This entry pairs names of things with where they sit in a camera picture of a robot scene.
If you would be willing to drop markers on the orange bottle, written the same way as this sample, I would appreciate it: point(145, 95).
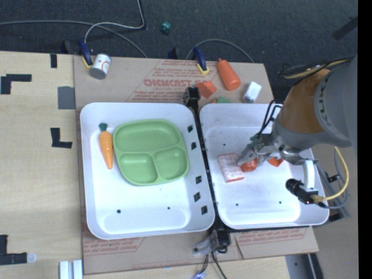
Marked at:
point(229, 75)

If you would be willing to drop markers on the white plastic tray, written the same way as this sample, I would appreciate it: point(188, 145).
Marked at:
point(145, 208)
point(261, 202)

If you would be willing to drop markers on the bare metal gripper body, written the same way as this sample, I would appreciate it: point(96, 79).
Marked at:
point(273, 147)

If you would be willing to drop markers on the orange block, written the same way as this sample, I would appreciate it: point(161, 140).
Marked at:
point(205, 89)

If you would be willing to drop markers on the brown cardboard board red print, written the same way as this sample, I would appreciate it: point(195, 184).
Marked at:
point(162, 254)

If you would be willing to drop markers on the pink packet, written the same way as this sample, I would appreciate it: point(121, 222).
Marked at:
point(231, 170)

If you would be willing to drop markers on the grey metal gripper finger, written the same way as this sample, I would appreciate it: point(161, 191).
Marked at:
point(260, 159)
point(245, 155)

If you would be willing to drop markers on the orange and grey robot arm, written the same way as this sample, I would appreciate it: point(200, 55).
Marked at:
point(305, 109)

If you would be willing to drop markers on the green toy vegetable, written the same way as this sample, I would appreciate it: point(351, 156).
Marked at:
point(223, 100)

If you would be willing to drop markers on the orange toy carrot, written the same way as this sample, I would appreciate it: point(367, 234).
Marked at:
point(106, 147)

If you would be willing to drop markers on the green divided plate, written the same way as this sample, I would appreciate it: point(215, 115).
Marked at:
point(145, 138)

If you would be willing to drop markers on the orange rounded toy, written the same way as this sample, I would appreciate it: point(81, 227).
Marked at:
point(249, 166)

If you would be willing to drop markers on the dark green ball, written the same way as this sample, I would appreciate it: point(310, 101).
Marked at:
point(165, 27)

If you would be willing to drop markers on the small white bottle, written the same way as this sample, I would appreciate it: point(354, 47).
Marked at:
point(252, 92)

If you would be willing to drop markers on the white can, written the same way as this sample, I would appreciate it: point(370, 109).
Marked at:
point(101, 65)

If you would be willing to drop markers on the orange wedge toy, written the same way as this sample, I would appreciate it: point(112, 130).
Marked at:
point(275, 161)

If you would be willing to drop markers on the black cylinder on white bracket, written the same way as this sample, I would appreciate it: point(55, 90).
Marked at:
point(299, 189)

